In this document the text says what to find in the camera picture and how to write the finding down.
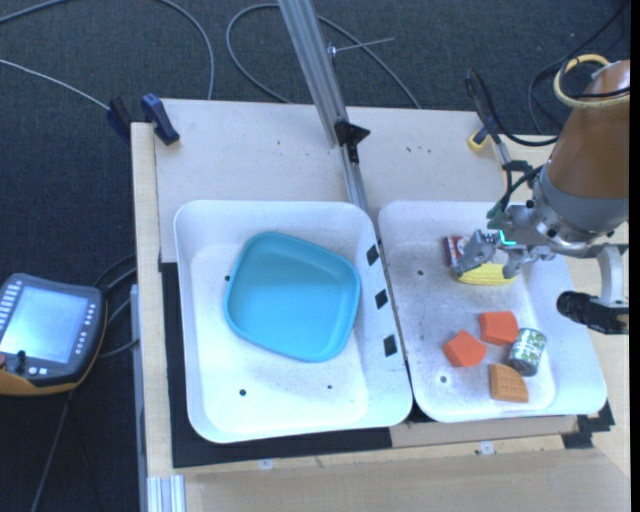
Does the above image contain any pale wood board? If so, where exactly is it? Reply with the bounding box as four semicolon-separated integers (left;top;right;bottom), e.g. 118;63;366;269
153;97;581;449

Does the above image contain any black cylinder on white bracket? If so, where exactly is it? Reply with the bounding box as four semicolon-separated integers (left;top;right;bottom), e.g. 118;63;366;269
556;243;631;336

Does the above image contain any green can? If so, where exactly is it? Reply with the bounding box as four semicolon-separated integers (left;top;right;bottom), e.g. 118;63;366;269
507;327;548;377

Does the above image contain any red packet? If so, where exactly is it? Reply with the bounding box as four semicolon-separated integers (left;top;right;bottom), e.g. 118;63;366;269
442;234;472;267

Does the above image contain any yellow corn cob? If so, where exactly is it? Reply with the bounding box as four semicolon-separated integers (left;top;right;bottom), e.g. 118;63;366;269
452;263;519;287

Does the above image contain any blue plate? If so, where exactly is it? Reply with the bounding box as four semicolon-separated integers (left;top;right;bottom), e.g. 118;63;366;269
223;230;363;364

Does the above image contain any orange wedge block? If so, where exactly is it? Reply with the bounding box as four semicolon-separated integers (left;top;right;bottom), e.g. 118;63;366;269
442;328;488;369
478;310;520;347

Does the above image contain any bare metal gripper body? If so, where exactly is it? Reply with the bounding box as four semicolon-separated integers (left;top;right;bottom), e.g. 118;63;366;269
498;191;616;262

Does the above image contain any orange waffle biscuit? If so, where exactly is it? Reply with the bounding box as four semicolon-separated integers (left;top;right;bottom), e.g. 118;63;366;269
488;362;530;404

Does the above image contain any white plastic tray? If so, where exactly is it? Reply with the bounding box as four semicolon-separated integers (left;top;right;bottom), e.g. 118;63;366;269
172;199;415;445
377;199;609;424

